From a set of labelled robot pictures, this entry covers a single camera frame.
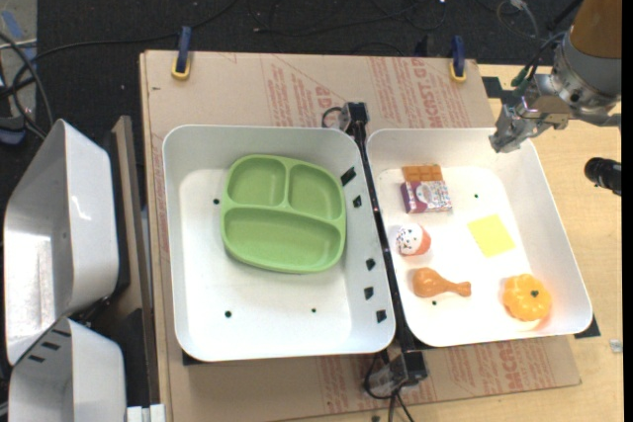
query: blue clamp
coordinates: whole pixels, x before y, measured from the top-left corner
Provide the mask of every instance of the blue clamp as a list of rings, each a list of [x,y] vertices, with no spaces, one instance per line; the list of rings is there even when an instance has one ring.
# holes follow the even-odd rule
[[[191,57],[189,56],[190,41],[191,27],[183,27],[178,41],[178,56],[174,59],[174,63],[171,66],[171,75],[181,81],[189,77],[189,70],[191,69]]]
[[[463,83],[466,81],[466,49],[464,41],[459,36],[453,36],[451,40],[451,54],[453,55],[450,63],[451,79]]]
[[[23,117],[0,118],[0,144],[17,146],[26,136]]]

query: white container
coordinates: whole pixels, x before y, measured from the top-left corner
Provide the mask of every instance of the white container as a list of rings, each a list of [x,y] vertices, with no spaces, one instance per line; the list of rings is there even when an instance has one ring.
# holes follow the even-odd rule
[[[226,253],[219,201],[226,173],[255,153],[304,160],[336,176],[354,168],[343,187],[346,245],[335,266],[276,273]],[[182,126],[165,137],[163,161],[175,330],[184,352],[216,362],[373,353],[391,343],[396,325],[384,257],[360,151],[348,135]]]
[[[533,144],[495,153],[488,128],[385,129],[373,133],[367,154],[389,238],[407,324],[435,347],[574,334],[588,328],[591,304]],[[400,192],[405,165],[439,164],[452,211],[407,214]],[[468,228],[497,215],[515,247],[486,256]],[[431,236],[424,255],[398,251],[401,226],[416,222]],[[469,281],[472,295],[418,297],[412,273],[421,267],[445,279]],[[521,322],[501,303],[502,283],[531,273],[552,295],[548,317]]]
[[[119,346],[61,318],[11,373],[9,422],[123,421],[126,377]]]
[[[119,275],[110,159],[63,120],[7,205],[5,329],[9,362],[61,316],[110,295]]]

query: yellow sticky note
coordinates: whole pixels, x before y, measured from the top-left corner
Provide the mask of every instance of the yellow sticky note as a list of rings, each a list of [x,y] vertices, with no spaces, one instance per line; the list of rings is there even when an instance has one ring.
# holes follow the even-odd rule
[[[468,228],[486,257],[493,257],[514,248],[514,241],[498,214],[471,221]]]

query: green divided plate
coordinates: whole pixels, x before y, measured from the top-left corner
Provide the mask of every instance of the green divided plate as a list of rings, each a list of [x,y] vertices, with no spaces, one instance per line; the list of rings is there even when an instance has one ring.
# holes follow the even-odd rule
[[[322,167],[275,155],[248,155],[229,168],[222,239],[235,259],[271,271],[317,273],[345,246],[339,180]]]

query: purple package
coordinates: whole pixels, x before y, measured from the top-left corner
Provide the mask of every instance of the purple package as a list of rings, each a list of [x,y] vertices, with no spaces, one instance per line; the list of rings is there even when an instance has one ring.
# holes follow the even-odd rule
[[[407,181],[400,186],[407,213],[449,211],[453,208],[444,180]]]

